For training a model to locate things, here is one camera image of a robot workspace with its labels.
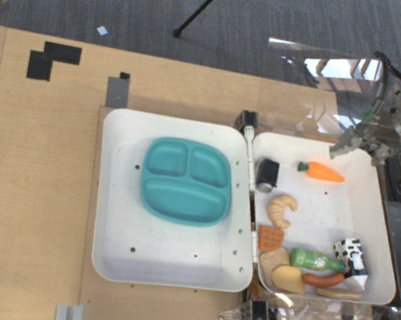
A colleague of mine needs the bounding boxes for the orange carrot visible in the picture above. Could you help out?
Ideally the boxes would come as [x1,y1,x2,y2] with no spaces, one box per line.
[295,159,348,185]

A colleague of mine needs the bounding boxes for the white plastic tray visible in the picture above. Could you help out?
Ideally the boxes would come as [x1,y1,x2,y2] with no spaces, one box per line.
[232,129,401,310]
[81,105,274,302]

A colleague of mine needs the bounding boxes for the tan croissant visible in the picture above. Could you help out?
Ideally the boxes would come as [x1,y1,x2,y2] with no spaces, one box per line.
[264,191,300,231]

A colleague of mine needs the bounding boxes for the thin black and white rod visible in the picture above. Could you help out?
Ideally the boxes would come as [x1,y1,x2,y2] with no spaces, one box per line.
[225,124,278,264]

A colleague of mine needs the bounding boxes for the black and white milk carton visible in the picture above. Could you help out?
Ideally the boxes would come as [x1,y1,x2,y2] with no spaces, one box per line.
[327,235,375,294]

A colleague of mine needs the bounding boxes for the orange-brown waffle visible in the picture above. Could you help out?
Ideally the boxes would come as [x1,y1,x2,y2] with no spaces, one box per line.
[254,223,287,256]

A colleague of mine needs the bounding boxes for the green bottle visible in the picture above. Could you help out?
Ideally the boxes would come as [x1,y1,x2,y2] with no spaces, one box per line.
[287,246,350,278]

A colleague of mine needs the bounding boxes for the tan bread slice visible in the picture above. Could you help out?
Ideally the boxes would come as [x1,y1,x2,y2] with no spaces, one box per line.
[255,244,293,291]

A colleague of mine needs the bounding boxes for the red-brown sausage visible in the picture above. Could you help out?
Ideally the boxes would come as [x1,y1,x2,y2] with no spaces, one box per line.
[301,268,347,291]

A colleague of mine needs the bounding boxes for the pale yellow cheese wedge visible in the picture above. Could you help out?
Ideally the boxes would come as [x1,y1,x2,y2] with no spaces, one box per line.
[269,263,309,296]

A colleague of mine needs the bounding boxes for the tan oval biscuit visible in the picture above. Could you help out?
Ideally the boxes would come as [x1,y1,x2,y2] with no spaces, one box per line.
[314,286,364,304]

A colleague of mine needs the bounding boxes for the teal divided plate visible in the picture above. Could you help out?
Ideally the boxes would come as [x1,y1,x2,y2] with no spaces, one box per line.
[135,133,239,231]

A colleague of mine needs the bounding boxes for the black pole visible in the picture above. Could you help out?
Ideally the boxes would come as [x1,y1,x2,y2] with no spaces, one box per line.
[171,0,235,45]

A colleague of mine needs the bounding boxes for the black block with thin wires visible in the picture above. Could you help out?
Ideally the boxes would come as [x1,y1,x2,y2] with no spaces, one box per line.
[249,298,279,320]
[235,108,260,131]

